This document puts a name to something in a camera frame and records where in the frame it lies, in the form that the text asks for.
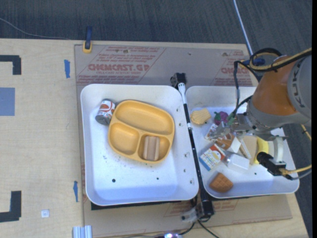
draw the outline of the black corner marker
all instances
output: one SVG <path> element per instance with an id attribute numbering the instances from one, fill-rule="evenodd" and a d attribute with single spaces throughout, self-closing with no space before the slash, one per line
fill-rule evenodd
<path id="1" fill-rule="evenodd" d="M 0 213 L 0 222 L 18 221 L 21 217 L 21 191 L 11 191 L 10 210 Z"/>
<path id="2" fill-rule="evenodd" d="M 21 75 L 21 57 L 14 55 L 0 55 L 0 61 L 11 61 L 12 75 Z"/>

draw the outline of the yellow divided tray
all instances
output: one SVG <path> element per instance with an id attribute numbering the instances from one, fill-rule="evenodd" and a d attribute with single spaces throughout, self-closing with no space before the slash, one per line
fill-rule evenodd
<path id="1" fill-rule="evenodd" d="M 147 103 L 126 100 L 115 108 L 108 130 L 108 142 L 118 154 L 145 163 L 163 161 L 172 146 L 175 124 L 165 110 Z M 158 158 L 143 157 L 146 137 L 158 137 Z"/>

